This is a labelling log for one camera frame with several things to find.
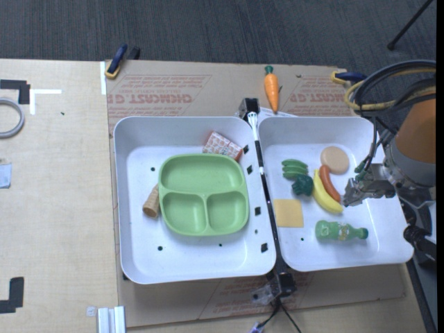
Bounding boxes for green broccoli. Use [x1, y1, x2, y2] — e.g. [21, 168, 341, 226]
[291, 173, 315, 198]

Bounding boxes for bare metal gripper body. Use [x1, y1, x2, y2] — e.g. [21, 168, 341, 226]
[359, 163, 398, 199]

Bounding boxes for green pea pods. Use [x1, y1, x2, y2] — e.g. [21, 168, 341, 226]
[280, 158, 309, 181]

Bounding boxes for black cylinder on white bracket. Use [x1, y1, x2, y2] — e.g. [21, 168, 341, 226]
[399, 194, 437, 260]

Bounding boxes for yellow banana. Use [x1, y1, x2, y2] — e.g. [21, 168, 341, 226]
[311, 169, 345, 215]

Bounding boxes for green divided plate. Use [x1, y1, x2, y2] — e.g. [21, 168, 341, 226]
[157, 153, 250, 237]

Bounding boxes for black stand leg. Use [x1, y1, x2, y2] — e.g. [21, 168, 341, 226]
[386, 0, 437, 52]

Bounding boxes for orange sausage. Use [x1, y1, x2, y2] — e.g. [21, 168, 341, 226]
[318, 164, 342, 203]

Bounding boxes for thin black and white rod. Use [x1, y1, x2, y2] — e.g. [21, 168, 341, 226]
[247, 110, 282, 278]

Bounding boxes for orange carrot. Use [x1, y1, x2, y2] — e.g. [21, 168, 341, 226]
[263, 65, 281, 114]

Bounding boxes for yellow cheese slice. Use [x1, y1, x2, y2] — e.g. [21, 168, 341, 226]
[273, 198, 305, 229]

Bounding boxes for tan ice cream cone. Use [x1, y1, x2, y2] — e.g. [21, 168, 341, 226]
[142, 183, 161, 219]

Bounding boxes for brown cardboard board red print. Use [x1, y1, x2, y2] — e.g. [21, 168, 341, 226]
[105, 59, 407, 329]

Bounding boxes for green plastic bottle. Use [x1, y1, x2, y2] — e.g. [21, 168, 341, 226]
[314, 219, 370, 244]

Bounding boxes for grey ring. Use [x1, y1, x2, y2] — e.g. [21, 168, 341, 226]
[0, 96, 26, 139]

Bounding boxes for white plastic tray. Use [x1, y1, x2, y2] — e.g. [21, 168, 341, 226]
[113, 115, 278, 285]
[257, 115, 415, 273]

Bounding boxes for beige round biscuit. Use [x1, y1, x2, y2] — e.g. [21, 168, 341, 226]
[319, 146, 350, 176]

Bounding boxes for orange and white carton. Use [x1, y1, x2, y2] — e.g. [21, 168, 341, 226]
[202, 130, 244, 162]

